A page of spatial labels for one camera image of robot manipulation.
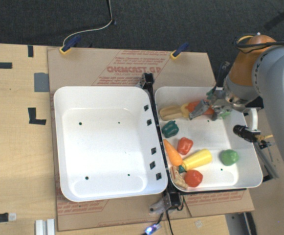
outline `black floor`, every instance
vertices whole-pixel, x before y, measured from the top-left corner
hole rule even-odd
[[[217,74],[233,63],[234,37],[284,40],[284,0],[111,0],[115,24],[82,34],[79,47],[207,52]],[[106,0],[0,0],[0,43],[61,46],[69,34],[108,23]]]

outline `cardboard sheet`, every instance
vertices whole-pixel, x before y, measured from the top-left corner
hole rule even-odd
[[[159,201],[161,194],[82,203],[70,202],[62,195],[53,96],[56,90],[63,86],[135,86],[145,72],[153,73],[154,90],[163,86],[211,87],[215,84],[206,53],[183,52],[176,60],[170,59],[169,55],[170,52],[167,51],[92,48],[73,48],[70,53],[62,55],[58,47],[48,48],[59,231],[155,222],[158,219],[158,215],[149,214],[149,206]],[[186,196],[187,207],[182,211],[173,212],[171,219],[253,210],[248,190],[230,192],[228,198],[223,194]],[[204,196],[208,196],[210,200],[198,200]]]

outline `white cable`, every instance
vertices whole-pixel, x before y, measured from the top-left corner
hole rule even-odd
[[[107,27],[112,23],[112,21],[113,21],[110,0],[108,0],[108,3],[109,3],[109,10],[110,10],[110,22],[109,22],[108,24],[106,24],[105,26],[103,26],[103,27],[101,27],[101,28],[87,29],[87,30],[82,30],[82,31],[78,31],[78,32],[72,33],[71,35],[67,36],[67,37],[64,39],[63,46],[65,46],[65,41],[66,41],[69,37],[71,37],[71,36],[73,36],[73,35],[80,34],[80,33],[84,33],[84,32],[90,32],[90,31],[101,30],[101,29],[107,28]]]

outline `robotic arm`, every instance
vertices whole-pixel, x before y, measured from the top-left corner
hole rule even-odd
[[[246,105],[260,96],[276,145],[284,160],[284,42],[276,42],[265,35],[247,35],[236,39],[240,50],[224,80],[223,89],[213,88],[208,103],[202,101],[190,119],[201,115],[209,107],[213,120],[231,110],[243,112]]]

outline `blue clamp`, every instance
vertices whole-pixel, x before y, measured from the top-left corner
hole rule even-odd
[[[180,53],[182,51],[185,51],[187,48],[189,47],[188,43],[184,43],[182,44],[179,48],[177,48],[175,51],[170,53],[170,57],[175,60],[179,57]]]
[[[81,40],[80,35],[76,35],[75,37],[71,38],[66,45],[59,48],[60,53],[63,55],[67,54],[68,52],[71,51],[71,47],[74,47],[78,42],[80,42],[80,40]]]

